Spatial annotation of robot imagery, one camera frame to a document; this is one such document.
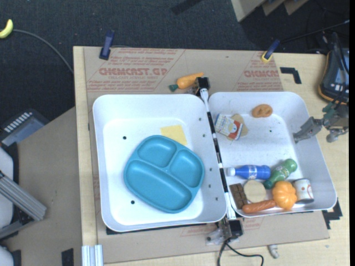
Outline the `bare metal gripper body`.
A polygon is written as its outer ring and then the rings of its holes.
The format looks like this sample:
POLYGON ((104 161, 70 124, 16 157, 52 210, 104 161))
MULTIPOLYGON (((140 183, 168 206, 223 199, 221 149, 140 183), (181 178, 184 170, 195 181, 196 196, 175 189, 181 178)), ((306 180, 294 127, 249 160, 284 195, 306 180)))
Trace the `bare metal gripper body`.
POLYGON ((328 129, 346 130, 349 127, 348 105, 328 104, 322 109, 323 126, 328 129))

